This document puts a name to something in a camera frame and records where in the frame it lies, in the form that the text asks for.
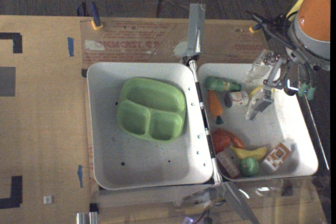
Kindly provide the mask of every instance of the toy tomato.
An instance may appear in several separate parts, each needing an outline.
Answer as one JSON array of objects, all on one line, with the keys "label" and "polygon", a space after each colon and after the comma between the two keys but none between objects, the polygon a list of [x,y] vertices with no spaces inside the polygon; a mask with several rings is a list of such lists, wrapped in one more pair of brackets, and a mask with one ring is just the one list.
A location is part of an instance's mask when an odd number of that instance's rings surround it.
[{"label": "toy tomato", "polygon": [[228,136],[235,147],[245,148],[245,143],[237,135],[234,135],[233,133],[231,133],[227,130],[224,130],[222,128],[218,128],[216,131],[214,131],[213,134],[221,134],[221,135],[224,135],[224,136]]},{"label": "toy tomato", "polygon": [[214,144],[215,153],[219,153],[230,146],[231,139],[227,135],[214,132],[212,135],[212,142]]}]

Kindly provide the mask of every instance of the green plastic plate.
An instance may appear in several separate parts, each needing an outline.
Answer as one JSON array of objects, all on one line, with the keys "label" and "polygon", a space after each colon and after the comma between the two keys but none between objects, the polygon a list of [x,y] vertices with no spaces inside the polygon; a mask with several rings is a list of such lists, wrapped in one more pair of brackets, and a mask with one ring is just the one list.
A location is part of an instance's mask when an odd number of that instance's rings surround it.
[{"label": "green plastic plate", "polygon": [[182,133],[185,114],[184,93],[168,83],[137,77],[129,79],[121,89],[117,122],[135,137],[173,141]]}]

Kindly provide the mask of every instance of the green apple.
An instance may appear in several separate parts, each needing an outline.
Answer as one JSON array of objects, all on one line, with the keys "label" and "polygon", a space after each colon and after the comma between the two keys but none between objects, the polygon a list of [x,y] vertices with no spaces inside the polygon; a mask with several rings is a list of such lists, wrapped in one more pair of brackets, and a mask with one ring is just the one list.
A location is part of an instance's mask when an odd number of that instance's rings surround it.
[{"label": "green apple", "polygon": [[253,157],[247,157],[241,160],[240,171],[245,176],[254,176],[259,173],[259,163]]}]

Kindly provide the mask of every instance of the toy banana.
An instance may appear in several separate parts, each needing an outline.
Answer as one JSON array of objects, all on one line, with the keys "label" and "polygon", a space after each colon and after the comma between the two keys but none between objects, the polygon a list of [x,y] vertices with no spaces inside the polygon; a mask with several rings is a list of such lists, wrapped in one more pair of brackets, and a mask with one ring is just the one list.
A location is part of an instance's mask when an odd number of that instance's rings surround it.
[{"label": "toy banana", "polygon": [[253,151],[249,151],[243,148],[237,148],[232,145],[230,146],[230,148],[235,152],[235,154],[239,159],[254,157],[257,161],[260,161],[262,158],[266,156],[267,153],[267,147],[265,146],[259,147]]}]

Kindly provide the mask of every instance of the white sink basin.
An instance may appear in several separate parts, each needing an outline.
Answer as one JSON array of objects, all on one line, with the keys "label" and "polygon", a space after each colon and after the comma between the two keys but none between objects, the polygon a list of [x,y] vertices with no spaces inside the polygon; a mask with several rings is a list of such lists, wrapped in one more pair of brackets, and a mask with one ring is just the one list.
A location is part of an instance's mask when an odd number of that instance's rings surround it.
[{"label": "white sink basin", "polygon": [[[130,78],[146,77],[178,87],[187,113],[181,136],[169,143],[139,139],[117,124],[117,102]],[[92,123],[93,170],[109,190],[201,184],[212,174],[197,89],[191,70],[178,63],[92,65],[87,74]]]},{"label": "white sink basin", "polygon": [[[274,173],[270,174],[260,170],[259,174],[252,177],[238,177],[236,179],[223,172],[223,175],[230,180],[259,180],[270,178],[285,178],[310,176],[318,169],[318,159],[309,136],[306,123],[296,96],[288,96],[283,90],[274,91],[274,103],[263,112],[259,112],[253,120],[244,118],[247,106],[235,106],[227,108],[224,105],[224,94],[217,93],[222,102],[224,110],[221,125],[215,124],[214,118],[208,109],[208,94],[204,88],[204,82],[208,76],[234,79],[241,83],[242,90],[250,93],[257,86],[262,85],[263,78],[252,83],[242,83],[247,71],[252,68],[250,64],[220,64],[207,63],[200,66],[198,79],[201,84],[203,100],[207,108],[210,130],[221,127],[231,131],[241,138],[249,150],[260,146],[267,146],[268,152],[284,139],[292,140],[292,153],[284,161],[283,165]],[[230,149],[226,152],[236,165],[239,159]]]}]

